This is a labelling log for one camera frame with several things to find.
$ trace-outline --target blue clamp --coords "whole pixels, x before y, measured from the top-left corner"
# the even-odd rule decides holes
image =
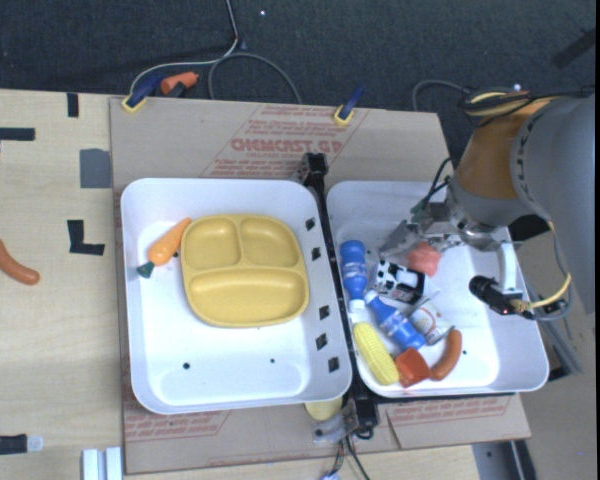
[[[358,100],[364,94],[364,87],[362,85],[358,85],[349,99],[345,101],[342,105],[340,105],[335,113],[333,114],[333,120],[336,124],[340,126],[345,126],[349,124],[349,121],[353,118],[353,107],[356,106]]]
[[[122,108],[131,114],[140,110],[147,102],[147,96],[156,90],[163,78],[164,75],[149,75],[129,96],[122,100]]]

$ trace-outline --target brown sausage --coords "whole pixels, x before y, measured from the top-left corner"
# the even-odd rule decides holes
[[[451,329],[451,332],[447,334],[442,358],[431,368],[431,379],[442,380],[449,375],[458,363],[461,352],[462,333],[458,329]]]
[[[16,281],[33,285],[40,280],[40,274],[14,260],[0,240],[0,269]]]

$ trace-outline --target white tray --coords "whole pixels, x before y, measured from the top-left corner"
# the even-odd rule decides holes
[[[137,274],[148,247],[176,222],[223,213],[267,215],[295,233],[310,286],[301,315],[278,325],[214,327],[189,308],[179,259],[156,267],[149,279]],[[173,414],[304,403],[348,389],[351,363],[331,267],[306,188],[284,180],[142,179],[124,190],[121,214],[131,383],[147,409]]]
[[[351,181],[336,184],[327,195],[327,207],[336,248],[346,240],[363,242],[371,255],[377,258],[379,247],[395,227],[410,217],[410,209],[425,196],[429,183]],[[444,191],[434,200],[444,197]],[[508,239],[506,229],[503,240]],[[392,261],[405,264],[405,258]],[[367,265],[374,272],[371,259]],[[516,262],[517,284],[524,286]],[[448,249],[442,256],[434,284],[441,288],[433,302],[444,317],[462,332],[463,353],[456,368],[442,381],[426,380],[403,388],[378,384],[364,360],[356,351],[360,375],[375,393],[388,398],[430,397],[488,393],[532,391],[540,388],[549,373],[546,352],[535,322],[518,316],[500,316],[469,292],[469,280],[475,275],[499,277],[498,257],[495,252],[480,252],[463,245]],[[385,302],[401,307],[389,299]],[[349,323],[368,321],[375,325],[369,310],[349,313]],[[383,336],[390,353],[397,347]],[[424,345],[419,351],[429,365],[441,356],[444,342]]]

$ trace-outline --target cardboard sheet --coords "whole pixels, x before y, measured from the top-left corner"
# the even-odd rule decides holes
[[[434,114],[357,109],[339,127],[327,107],[152,98],[131,115],[121,100],[110,100],[117,202],[145,177],[288,179],[306,152],[325,153],[327,189],[344,180],[430,181],[448,156]],[[119,253],[119,205],[116,226]],[[120,254],[117,263],[128,474],[335,454],[334,445],[313,442],[301,405],[172,416],[140,406],[128,375]],[[374,437],[356,441],[361,453],[529,436],[517,395],[381,404],[379,411]]]

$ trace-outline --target wooden surface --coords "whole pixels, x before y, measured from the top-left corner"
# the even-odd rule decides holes
[[[109,151],[108,96],[0,90],[0,127],[35,128],[32,142],[2,141],[0,238],[38,270],[35,286],[0,271],[0,435],[41,436],[44,448],[0,456],[0,478],[79,478],[83,449],[122,445],[113,194],[81,189],[79,154]],[[104,254],[69,252],[68,220]],[[374,479],[479,478],[471,446],[365,454]],[[320,478],[332,459],[215,468],[142,478]],[[362,478],[351,458],[343,479]]]

